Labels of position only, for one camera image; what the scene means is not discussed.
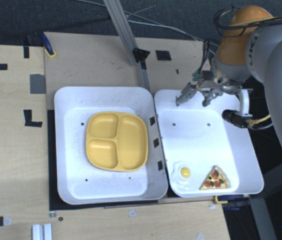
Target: white tray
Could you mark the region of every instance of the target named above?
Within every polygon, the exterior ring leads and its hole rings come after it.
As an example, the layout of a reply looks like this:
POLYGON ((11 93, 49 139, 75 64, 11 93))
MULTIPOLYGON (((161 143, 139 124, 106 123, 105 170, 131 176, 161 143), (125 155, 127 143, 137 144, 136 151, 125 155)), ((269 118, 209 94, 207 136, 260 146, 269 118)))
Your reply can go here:
POLYGON ((153 97, 141 87, 63 87, 54 96, 57 189, 69 204, 156 200, 168 190, 153 97), (94 167, 86 155, 89 118, 98 112, 131 113, 142 118, 148 131, 148 159, 131 172, 94 167))
POLYGON ((204 97, 197 92, 177 107, 180 95, 180 90, 160 90, 154 96, 172 190, 184 198, 259 193, 264 181, 249 132, 222 118, 224 110, 239 110, 237 97, 224 93, 203 107, 204 97), (187 180, 178 172, 183 165, 191 170, 187 180), (215 165, 226 173, 231 187, 200 190, 215 165))

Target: toy pizza slice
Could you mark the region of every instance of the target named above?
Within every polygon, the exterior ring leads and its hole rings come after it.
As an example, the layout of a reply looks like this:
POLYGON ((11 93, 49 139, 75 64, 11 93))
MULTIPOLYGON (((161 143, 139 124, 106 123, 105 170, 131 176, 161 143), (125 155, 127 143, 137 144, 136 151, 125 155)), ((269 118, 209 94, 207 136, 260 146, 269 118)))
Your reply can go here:
POLYGON ((227 175, 219 166, 215 165, 206 177, 200 190, 228 189, 230 187, 231 185, 227 175))

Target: egg yolk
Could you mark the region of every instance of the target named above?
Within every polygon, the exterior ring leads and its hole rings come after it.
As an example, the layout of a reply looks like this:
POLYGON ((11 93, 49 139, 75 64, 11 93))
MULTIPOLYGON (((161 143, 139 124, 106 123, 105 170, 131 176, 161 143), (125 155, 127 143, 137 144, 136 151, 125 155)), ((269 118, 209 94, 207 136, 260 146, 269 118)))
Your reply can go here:
POLYGON ((182 175, 184 178, 189 178, 189 177, 190 177, 190 170, 189 170, 189 168, 183 167, 183 168, 181 169, 181 175, 182 175))

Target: metal rod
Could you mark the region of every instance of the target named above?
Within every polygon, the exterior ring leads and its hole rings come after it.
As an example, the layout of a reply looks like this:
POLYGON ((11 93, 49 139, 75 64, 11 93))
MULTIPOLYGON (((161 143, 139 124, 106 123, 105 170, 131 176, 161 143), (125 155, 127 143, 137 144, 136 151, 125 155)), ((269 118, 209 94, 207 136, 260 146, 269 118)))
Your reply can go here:
POLYGON ((265 199, 249 197, 249 202, 260 239, 277 240, 265 199))
POLYGON ((122 44, 126 50, 130 62, 135 65, 137 64, 137 69, 139 73, 139 79, 141 86, 148 91, 150 91, 149 79, 147 71, 141 68, 141 63, 137 63, 133 55, 133 50, 138 48, 136 39, 130 28, 126 14, 122 8, 120 0, 103 0, 110 14, 111 20, 115 26, 118 35, 121 38, 122 44))

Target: black floor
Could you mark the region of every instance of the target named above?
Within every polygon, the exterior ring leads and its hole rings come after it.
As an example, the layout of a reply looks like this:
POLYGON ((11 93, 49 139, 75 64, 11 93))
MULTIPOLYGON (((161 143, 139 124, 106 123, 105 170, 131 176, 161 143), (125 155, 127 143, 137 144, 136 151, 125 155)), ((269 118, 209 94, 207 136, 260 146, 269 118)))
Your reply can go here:
MULTIPOLYGON (((88 0, 103 4, 102 0, 88 0)), ((214 24, 215 13, 231 4, 258 5, 274 16, 282 16, 282 0, 120 0, 125 11, 152 21, 181 29, 200 39, 221 40, 214 24)), ((138 22, 147 22, 131 16, 138 22)), ((136 37, 183 39, 190 37, 173 30, 131 23, 136 37)), ((94 35, 117 35, 107 10, 83 1, 73 0, 0 0, 0 45, 22 46, 25 37, 33 45, 41 45, 44 31, 94 35)), ((253 88, 251 114, 266 115, 264 89, 254 79, 245 83, 253 88)), ((263 174, 282 163, 282 149, 273 128, 251 132, 252 143, 263 174)), ((278 240, 282 240, 282 190, 266 198, 278 240)), ((258 231, 250 206, 224 210, 231 240, 258 240, 258 231)))

